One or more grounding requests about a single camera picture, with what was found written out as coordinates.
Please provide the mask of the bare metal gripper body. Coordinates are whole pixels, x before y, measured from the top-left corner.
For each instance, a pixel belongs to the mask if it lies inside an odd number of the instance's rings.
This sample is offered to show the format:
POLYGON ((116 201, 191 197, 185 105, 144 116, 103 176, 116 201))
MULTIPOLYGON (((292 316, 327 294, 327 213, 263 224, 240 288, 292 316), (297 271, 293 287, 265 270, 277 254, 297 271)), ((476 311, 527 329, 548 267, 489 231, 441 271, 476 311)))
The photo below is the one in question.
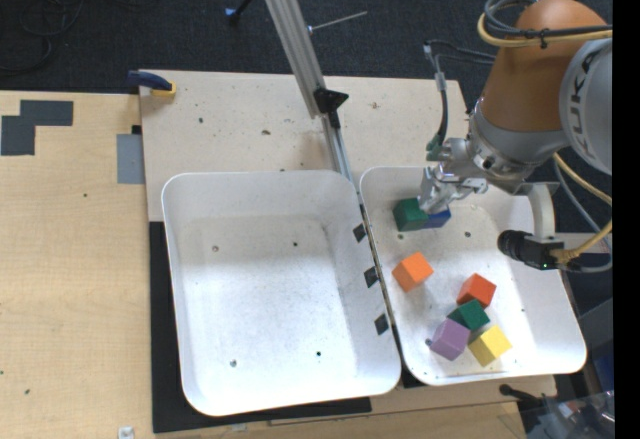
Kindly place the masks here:
POLYGON ((529 163, 506 157, 484 140, 471 137, 447 139, 435 155, 429 153, 429 160, 436 161, 425 169, 432 172, 435 185, 455 183, 458 199, 483 194, 490 186, 514 193, 531 174, 529 163))

